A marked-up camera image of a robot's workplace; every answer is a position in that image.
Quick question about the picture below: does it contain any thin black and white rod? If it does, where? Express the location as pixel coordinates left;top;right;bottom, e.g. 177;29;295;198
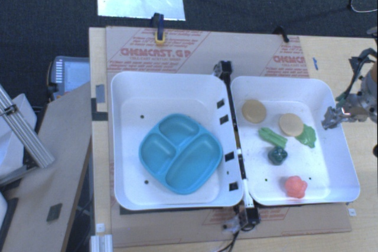
221;73;253;208

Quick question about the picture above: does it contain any dark green bell pepper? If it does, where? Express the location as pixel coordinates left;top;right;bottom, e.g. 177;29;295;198
267;145;289;166

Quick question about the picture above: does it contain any tan round biscuit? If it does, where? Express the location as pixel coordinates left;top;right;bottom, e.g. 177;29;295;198
241;99;268;124
278;113;305;138

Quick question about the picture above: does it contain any brown cardboard board red print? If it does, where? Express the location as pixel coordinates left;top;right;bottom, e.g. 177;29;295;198
105;25;353;248

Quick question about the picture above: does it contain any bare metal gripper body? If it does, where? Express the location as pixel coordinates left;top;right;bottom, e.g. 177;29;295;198
339;78;378;123

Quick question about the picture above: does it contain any blue divided plate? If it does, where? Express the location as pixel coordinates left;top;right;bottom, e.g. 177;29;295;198
138;113;224;196

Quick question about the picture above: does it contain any light green lettuce leaf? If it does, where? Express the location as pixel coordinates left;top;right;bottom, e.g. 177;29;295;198
294;124;317;149

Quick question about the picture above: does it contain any black block with thin wires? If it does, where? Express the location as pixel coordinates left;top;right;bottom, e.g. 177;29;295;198
238;204;262;231
213;60;234;79

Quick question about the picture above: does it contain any red bell pepper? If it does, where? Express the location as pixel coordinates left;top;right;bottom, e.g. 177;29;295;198
284;175;308;199

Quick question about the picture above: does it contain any white plastic tray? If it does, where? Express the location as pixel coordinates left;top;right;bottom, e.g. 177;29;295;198
110;70;245;211
230;76;361;207

